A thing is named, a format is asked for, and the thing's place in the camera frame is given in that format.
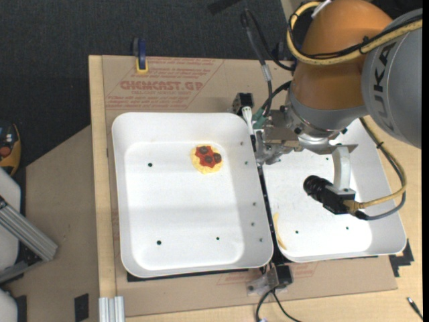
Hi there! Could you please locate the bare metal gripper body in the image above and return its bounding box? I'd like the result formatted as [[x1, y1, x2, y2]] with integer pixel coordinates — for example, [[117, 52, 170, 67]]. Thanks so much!
[[263, 109, 340, 155]]

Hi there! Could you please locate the thin black and white rod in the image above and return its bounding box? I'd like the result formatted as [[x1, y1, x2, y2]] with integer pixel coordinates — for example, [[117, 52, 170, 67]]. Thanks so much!
[[241, 106, 280, 268]]

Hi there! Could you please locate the toy pizza slice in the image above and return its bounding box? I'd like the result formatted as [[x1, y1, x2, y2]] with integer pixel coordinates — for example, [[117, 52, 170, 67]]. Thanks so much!
[[190, 144, 225, 176]]

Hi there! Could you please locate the white plastic tray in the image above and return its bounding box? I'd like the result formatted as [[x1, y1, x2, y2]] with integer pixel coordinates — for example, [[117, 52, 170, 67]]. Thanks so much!
[[259, 113, 408, 263], [111, 111, 274, 278]]

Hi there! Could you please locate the brown cardboard board red print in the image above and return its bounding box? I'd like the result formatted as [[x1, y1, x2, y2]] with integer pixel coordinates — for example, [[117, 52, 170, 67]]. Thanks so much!
[[101, 54, 399, 317]]

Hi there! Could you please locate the black block with thin wires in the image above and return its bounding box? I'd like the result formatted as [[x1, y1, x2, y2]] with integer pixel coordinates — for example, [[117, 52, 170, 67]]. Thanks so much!
[[247, 263, 294, 297], [231, 92, 255, 114]]

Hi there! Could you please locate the black cylinder on white bracket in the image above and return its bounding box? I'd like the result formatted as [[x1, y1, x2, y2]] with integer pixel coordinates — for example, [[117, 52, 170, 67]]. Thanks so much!
[[303, 143, 359, 215]]

